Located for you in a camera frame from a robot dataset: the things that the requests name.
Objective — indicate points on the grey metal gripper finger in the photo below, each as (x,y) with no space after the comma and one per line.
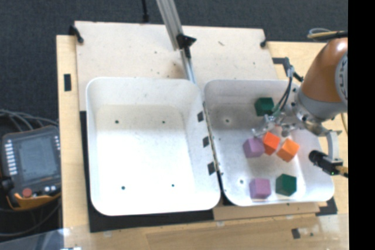
(284,130)
(260,129)

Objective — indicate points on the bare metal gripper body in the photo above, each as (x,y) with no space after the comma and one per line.
(296,121)

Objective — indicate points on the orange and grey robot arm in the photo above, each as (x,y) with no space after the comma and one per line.
(320,73)

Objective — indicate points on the orange cube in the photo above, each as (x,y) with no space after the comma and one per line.
(288,150)
(271,142)

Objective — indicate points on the purple cube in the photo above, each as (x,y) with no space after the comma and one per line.
(259,188)
(253,147)

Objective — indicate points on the green cube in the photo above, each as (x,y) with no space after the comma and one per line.
(286,185)
(264,106)

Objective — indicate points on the white plastic tray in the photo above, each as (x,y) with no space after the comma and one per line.
(140,155)
(234,161)

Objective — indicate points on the pale wood board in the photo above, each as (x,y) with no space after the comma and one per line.
(132,52)

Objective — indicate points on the black cylinder on white bracket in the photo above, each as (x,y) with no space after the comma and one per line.
(322,159)

